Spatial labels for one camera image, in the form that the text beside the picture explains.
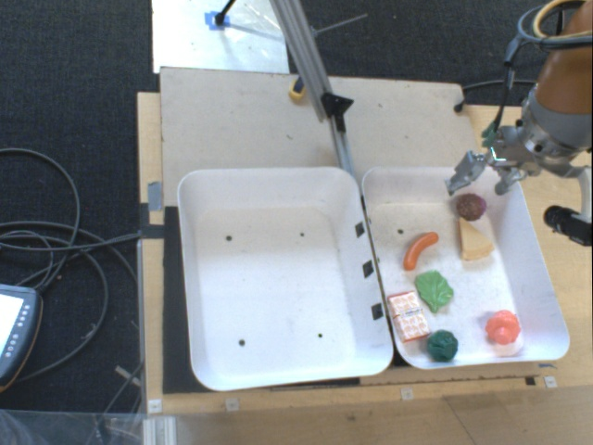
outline toy sausage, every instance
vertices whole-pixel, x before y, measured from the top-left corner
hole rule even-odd
[[[418,237],[408,248],[408,251],[404,256],[404,270],[413,271],[416,268],[416,262],[422,251],[433,244],[436,244],[436,242],[438,242],[438,234],[434,232],[426,233]]]

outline yellow cable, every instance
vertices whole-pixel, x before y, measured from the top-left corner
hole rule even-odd
[[[534,18],[534,23],[533,23],[534,35],[537,38],[548,38],[550,40],[563,40],[566,38],[575,38],[576,36],[589,36],[590,34],[593,34],[592,31],[588,31],[588,32],[579,32],[579,33],[574,33],[574,34],[563,34],[561,36],[550,36],[549,34],[545,34],[544,32],[542,32],[541,29],[539,28],[539,25],[541,25],[542,19],[556,6],[570,3],[570,2],[587,2],[587,1],[588,0],[552,0],[548,4],[544,5],[537,12],[536,17]]]

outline white tray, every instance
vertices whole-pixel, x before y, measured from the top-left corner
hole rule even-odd
[[[178,202],[191,361],[202,384],[375,375],[391,363],[352,177],[336,168],[203,170],[182,179]]]
[[[445,180],[450,168],[376,168],[368,172],[362,189],[372,242],[379,259],[385,296],[416,290],[417,274],[438,270],[448,279],[454,296],[437,313],[424,309],[432,331],[447,329],[459,341],[452,362],[434,362],[426,339],[407,343],[396,337],[401,356],[422,369],[494,362],[552,361],[563,356],[569,336],[549,280],[520,186],[503,197],[494,193],[498,176],[486,171],[477,182],[460,190],[487,202],[486,214],[474,225],[495,245],[479,261],[462,261],[454,210]],[[439,234],[436,245],[421,254],[416,269],[403,270],[411,241],[429,231]],[[486,321],[499,310],[515,312],[523,329],[523,347],[501,357],[486,338]]]

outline black carpet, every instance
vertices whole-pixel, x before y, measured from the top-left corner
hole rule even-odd
[[[319,36],[330,74],[466,84],[500,77],[516,20],[548,0],[302,1],[316,29],[369,14]],[[135,96],[158,90],[151,45],[151,0],[0,0],[0,148],[38,150],[62,164],[80,191],[81,227],[103,238],[140,225]],[[535,78],[544,57],[526,48],[518,77]],[[512,102],[523,96],[518,90]],[[498,91],[469,100],[496,104]],[[0,223],[72,224],[69,187],[46,163],[0,156],[0,185]],[[135,264],[133,242],[120,250]],[[99,412],[123,382],[115,367],[137,366],[136,286],[113,255],[96,258],[109,281],[105,324],[71,361],[0,394],[0,408]],[[0,250],[0,283],[17,283],[45,261]],[[22,373],[80,344],[102,298],[95,270],[72,261],[44,297],[40,336]],[[130,411],[136,397],[130,387],[113,412]]]

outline blue clip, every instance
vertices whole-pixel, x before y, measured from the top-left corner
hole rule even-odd
[[[231,26],[231,19],[228,15],[224,16],[224,22],[221,26],[216,24],[215,17],[219,14],[218,11],[209,11],[204,14],[204,20],[211,30],[224,30]]]

